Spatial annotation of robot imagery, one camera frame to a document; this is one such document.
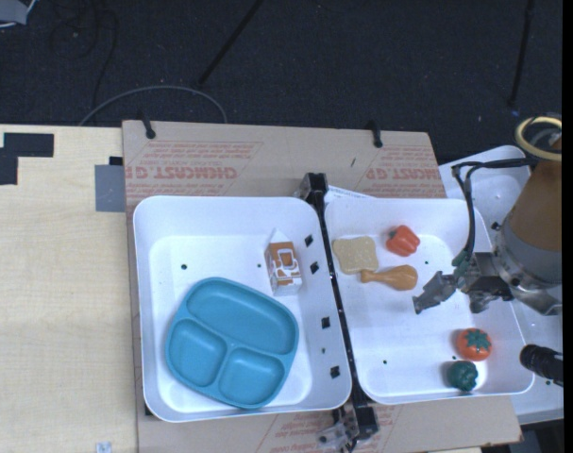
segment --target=blue plate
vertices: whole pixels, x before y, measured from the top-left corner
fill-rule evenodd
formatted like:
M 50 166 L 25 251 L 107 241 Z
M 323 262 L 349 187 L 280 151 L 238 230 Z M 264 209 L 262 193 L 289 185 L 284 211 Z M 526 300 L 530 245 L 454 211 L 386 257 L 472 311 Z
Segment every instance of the blue plate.
M 169 327 L 164 353 L 173 375 L 224 403 L 256 409 L 290 373 L 298 323 L 276 299 L 220 277 L 197 282 Z

